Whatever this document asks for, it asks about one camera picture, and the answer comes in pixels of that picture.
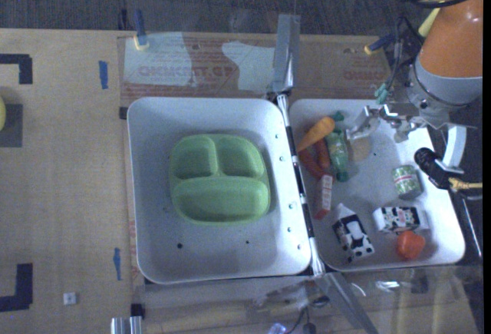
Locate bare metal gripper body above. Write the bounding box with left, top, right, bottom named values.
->
left=382, top=91, right=435, bottom=123

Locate tan round biscuit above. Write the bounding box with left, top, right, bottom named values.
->
left=350, top=136, right=373, bottom=163

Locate green plastic bottle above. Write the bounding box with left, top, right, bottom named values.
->
left=325, top=130, right=351, bottom=184

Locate orange carrot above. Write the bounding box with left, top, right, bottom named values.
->
left=296, top=111, right=345, bottom=154

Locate green can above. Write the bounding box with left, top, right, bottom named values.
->
left=391, top=164, right=423, bottom=200

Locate red sausage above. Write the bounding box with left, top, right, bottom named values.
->
left=298, top=149, right=325, bottom=180
left=314, top=140, right=331, bottom=171

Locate white plastic tray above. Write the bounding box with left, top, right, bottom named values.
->
left=288, top=98, right=467, bottom=273
left=126, top=96, right=313, bottom=285

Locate red and white packet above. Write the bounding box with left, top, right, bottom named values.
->
left=314, top=174, right=334, bottom=220

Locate cow print milk carton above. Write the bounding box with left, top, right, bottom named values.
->
left=331, top=203, right=376, bottom=265
left=371, top=205, right=430, bottom=235

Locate orange toy pepper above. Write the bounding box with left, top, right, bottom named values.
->
left=395, top=230, right=427, bottom=261

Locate brown cardboard board red print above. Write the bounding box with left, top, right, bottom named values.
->
left=116, top=31, right=481, bottom=328

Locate green divided plate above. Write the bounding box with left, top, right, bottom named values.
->
left=168, top=133, right=272, bottom=227

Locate black cylinder on white bracket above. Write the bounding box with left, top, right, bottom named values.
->
left=414, top=124, right=468, bottom=190

